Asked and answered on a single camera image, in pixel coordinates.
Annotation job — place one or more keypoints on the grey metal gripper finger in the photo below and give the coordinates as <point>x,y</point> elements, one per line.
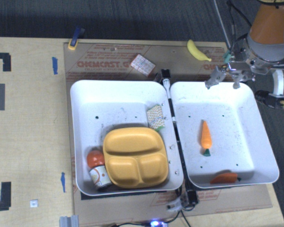
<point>215,77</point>
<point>236,81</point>

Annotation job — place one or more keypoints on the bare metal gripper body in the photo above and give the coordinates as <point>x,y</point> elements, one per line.
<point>253,65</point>

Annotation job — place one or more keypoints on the yellow banana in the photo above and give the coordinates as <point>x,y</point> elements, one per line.
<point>197,51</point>

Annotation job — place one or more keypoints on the white plastic tray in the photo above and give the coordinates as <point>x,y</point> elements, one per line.
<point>123,98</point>
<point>236,131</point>

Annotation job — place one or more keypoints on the orange carrot green top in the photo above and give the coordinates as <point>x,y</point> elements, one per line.
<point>206,136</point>
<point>223,178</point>

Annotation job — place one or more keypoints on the thin black and white rod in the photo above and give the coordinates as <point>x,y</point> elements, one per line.
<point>174,124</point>

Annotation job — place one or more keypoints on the white orange green packet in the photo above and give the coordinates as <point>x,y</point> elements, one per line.
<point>155,117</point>

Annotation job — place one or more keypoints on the brown cardboard board red print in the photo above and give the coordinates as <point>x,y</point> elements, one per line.
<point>104,63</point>

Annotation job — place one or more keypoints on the yellow divided plate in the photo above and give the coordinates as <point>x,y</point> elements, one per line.
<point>135,157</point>

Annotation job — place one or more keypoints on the orange capped small bottle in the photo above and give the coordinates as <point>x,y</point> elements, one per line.
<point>98,169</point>

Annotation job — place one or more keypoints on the black cylinder on white bracket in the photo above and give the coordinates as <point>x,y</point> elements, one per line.
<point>275,93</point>

